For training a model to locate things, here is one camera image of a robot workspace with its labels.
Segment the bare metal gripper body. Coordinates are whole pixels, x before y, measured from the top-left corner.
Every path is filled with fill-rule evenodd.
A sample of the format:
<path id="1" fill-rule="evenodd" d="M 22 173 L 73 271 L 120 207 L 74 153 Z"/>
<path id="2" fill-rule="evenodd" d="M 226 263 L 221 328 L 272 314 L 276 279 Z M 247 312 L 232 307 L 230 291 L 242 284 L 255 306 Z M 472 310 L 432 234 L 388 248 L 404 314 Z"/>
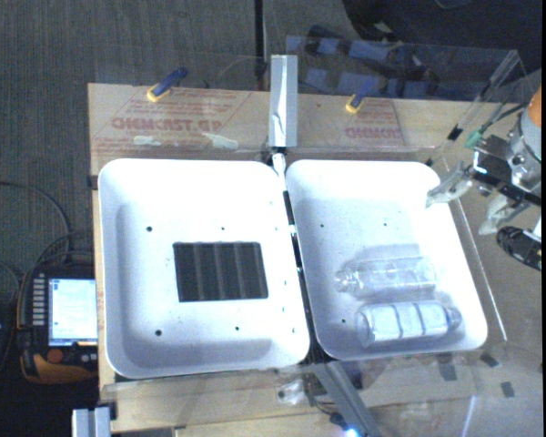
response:
<path id="1" fill-rule="evenodd" d="M 541 138 L 512 134 L 481 138 L 473 150 L 472 176 L 517 204 L 541 206 Z"/>

